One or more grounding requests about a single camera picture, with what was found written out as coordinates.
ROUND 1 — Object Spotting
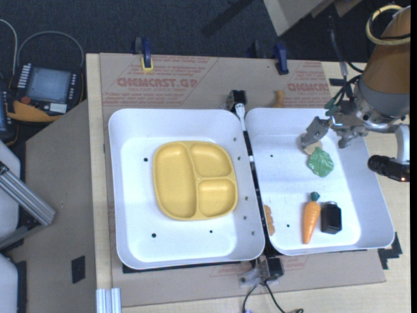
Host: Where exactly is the brown cardboard board red print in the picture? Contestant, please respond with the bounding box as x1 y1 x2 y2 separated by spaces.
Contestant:
98 52 388 308

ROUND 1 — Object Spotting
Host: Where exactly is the thin black and white rod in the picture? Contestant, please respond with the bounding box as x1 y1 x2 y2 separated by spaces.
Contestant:
235 103 269 261

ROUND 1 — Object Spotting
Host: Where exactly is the beige biscuit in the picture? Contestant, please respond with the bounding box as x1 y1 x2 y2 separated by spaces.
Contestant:
302 140 324 155

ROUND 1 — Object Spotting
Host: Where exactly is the white plastic tray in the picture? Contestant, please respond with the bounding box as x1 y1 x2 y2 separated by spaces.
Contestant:
244 106 396 257
108 108 266 271

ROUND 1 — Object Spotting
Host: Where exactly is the yellow divided plate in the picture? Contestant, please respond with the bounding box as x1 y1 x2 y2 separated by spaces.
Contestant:
152 140 239 222

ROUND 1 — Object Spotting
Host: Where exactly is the green lettuce leaf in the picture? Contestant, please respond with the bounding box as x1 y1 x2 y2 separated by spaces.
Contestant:
306 146 335 178

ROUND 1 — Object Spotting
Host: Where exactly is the black cylinder on white bracket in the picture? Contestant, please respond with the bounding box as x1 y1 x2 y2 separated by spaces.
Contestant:
367 123 411 183

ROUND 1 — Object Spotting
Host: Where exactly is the orange ridged toy food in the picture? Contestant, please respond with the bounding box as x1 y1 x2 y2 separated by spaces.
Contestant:
263 204 276 236

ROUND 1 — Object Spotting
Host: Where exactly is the black bottle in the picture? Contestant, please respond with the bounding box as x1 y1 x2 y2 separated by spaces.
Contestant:
320 200 343 235

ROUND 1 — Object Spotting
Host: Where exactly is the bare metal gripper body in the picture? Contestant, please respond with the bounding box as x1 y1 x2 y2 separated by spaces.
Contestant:
329 104 409 138

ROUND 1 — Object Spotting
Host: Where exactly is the orange carrot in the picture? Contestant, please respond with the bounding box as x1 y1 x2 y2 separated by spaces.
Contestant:
302 191 322 245

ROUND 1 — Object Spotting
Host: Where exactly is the tan curved toy food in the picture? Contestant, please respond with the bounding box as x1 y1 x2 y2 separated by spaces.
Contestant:
271 89 287 108

